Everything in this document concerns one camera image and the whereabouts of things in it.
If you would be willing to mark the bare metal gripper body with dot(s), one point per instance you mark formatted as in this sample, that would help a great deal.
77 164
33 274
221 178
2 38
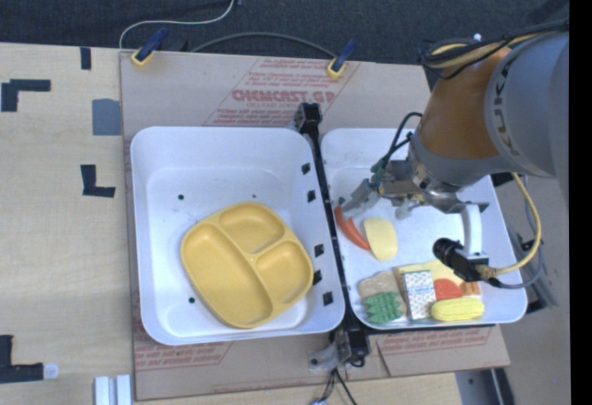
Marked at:
401 183

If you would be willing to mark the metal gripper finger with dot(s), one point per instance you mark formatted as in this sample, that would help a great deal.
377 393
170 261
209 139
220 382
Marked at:
360 198
405 209

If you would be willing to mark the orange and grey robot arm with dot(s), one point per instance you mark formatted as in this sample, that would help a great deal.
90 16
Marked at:
467 116

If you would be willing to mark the white plastic tray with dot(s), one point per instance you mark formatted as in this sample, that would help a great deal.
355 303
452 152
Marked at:
430 227
185 181

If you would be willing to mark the orange carrot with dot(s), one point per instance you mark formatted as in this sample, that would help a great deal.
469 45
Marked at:
353 229

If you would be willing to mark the thin black rod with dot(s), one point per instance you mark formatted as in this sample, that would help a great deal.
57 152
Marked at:
330 213

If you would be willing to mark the pale yellow wedge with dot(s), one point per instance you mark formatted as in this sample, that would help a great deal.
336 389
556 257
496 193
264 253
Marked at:
381 239

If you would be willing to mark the pale yellow flat slice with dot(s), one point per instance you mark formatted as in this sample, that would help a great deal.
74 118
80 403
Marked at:
441 271

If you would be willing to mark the tan bread slice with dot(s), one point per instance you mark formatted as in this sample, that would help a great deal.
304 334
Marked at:
377 285

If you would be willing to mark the white carton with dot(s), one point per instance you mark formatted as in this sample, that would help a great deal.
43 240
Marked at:
419 294

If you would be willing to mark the orange-red round slice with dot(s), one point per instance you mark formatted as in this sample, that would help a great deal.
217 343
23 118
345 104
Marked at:
447 290

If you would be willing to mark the green pea pods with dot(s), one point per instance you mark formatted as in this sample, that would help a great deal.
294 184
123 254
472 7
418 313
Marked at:
383 307

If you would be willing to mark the small orange piece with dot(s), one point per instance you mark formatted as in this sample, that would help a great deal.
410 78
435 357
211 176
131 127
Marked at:
471 288

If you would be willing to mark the yellow corn cob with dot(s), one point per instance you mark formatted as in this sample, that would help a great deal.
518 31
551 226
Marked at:
457 309

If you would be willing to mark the yellow divided plate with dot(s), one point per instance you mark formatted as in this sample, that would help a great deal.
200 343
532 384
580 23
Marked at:
240 269

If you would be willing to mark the brown cardboard board red print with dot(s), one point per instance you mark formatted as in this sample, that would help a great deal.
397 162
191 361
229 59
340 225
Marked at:
194 93

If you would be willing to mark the black cylinder on white bracket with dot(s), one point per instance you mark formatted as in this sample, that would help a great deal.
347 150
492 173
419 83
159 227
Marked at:
462 257

